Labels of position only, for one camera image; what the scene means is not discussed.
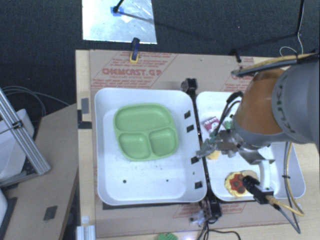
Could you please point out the white plastic tray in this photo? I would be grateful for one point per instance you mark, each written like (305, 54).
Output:
(140, 181)
(277, 181)

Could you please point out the red and white packet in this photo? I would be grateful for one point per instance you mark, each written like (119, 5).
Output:
(209, 124)

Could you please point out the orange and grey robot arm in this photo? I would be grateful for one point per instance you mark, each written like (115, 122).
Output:
(287, 104)

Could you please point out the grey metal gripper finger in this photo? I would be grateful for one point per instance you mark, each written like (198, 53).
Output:
(209, 144)
(203, 153)

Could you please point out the green ribbed toy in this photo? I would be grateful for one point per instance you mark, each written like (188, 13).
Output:
(167, 237)

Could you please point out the toy pizza slice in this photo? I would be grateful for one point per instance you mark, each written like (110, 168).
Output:
(233, 184)

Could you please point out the black cylinder on white bracket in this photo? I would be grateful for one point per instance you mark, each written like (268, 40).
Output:
(257, 187)

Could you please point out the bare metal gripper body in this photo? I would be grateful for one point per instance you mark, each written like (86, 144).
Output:
(231, 144)

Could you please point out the thin black rod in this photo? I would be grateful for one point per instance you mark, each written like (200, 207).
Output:
(203, 156)

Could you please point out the green divided plate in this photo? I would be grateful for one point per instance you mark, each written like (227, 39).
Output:
(145, 131)

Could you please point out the yellow toy biscuit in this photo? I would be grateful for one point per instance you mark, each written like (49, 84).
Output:
(214, 156)

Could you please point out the brown cardboard board red print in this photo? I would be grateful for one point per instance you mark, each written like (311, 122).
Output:
(160, 69)

